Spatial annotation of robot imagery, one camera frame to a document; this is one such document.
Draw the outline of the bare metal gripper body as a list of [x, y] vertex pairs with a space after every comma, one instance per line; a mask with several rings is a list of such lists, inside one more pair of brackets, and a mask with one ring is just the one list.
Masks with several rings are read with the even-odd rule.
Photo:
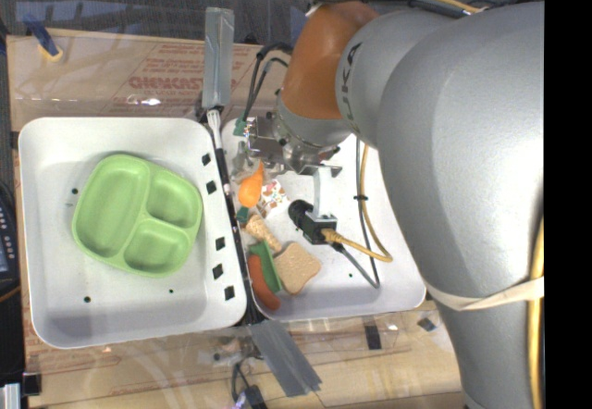
[[318, 167], [340, 149], [343, 135], [328, 140], [305, 140], [293, 132], [279, 113], [247, 119], [246, 144], [250, 158], [269, 159], [282, 164], [282, 173], [313, 175]]

